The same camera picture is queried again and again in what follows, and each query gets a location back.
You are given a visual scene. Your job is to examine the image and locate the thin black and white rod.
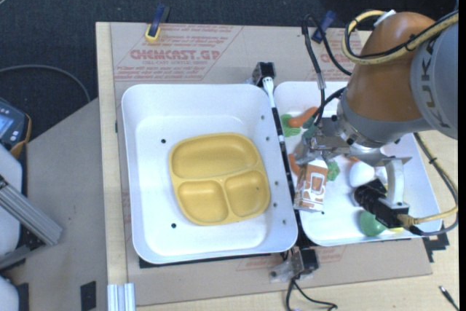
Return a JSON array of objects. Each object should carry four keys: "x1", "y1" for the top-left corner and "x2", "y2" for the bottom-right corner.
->
[{"x1": 262, "y1": 77, "x2": 300, "y2": 225}]

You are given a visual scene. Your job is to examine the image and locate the orange and white carton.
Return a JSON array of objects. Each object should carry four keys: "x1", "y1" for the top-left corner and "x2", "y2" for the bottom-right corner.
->
[{"x1": 292, "y1": 160, "x2": 329, "y2": 213}]

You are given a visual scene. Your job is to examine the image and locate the white egg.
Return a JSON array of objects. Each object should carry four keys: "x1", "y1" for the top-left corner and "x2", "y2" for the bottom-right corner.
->
[{"x1": 349, "y1": 160, "x2": 376, "y2": 189}]

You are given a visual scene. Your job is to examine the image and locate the black cylinder on white bracket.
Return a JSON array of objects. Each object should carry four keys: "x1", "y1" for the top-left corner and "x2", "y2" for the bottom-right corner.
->
[{"x1": 352, "y1": 156, "x2": 411, "y2": 229}]

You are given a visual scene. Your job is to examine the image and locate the green broccoli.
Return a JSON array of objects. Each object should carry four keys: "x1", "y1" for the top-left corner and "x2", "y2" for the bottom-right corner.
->
[{"x1": 325, "y1": 160, "x2": 341, "y2": 182}]

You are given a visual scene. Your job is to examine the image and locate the yellow divided plate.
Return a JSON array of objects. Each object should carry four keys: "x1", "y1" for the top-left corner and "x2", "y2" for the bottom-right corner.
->
[{"x1": 168, "y1": 133, "x2": 272, "y2": 227}]

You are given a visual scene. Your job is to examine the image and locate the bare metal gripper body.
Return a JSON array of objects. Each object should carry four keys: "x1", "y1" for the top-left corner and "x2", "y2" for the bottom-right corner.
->
[{"x1": 308, "y1": 116, "x2": 387, "y2": 162}]

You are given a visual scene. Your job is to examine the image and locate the small orange carrot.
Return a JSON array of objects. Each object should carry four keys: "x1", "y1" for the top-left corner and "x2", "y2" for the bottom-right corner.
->
[{"x1": 288, "y1": 153, "x2": 301, "y2": 176}]

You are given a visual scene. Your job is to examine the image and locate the green round ball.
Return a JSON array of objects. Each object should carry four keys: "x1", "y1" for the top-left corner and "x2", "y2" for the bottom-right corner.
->
[{"x1": 359, "y1": 210, "x2": 387, "y2": 239}]

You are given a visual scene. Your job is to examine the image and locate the black block with thin wires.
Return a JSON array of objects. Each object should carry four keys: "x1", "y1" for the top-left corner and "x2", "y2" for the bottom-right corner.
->
[
  {"x1": 250, "y1": 61, "x2": 276, "y2": 85},
  {"x1": 269, "y1": 247, "x2": 321, "y2": 283}
]

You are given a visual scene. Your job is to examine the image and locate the brown cardboard board red print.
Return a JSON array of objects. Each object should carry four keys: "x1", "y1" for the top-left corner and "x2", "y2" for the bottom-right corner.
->
[{"x1": 108, "y1": 22, "x2": 434, "y2": 307}]

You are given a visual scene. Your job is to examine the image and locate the orange carrot with green top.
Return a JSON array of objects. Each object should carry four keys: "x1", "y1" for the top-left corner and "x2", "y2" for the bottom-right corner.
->
[{"x1": 280, "y1": 106, "x2": 320, "y2": 129}]

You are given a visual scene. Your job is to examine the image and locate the white plastic tray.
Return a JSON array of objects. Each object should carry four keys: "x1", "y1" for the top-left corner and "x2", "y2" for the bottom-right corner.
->
[
  {"x1": 272, "y1": 81, "x2": 445, "y2": 247},
  {"x1": 121, "y1": 83, "x2": 299, "y2": 264}
]

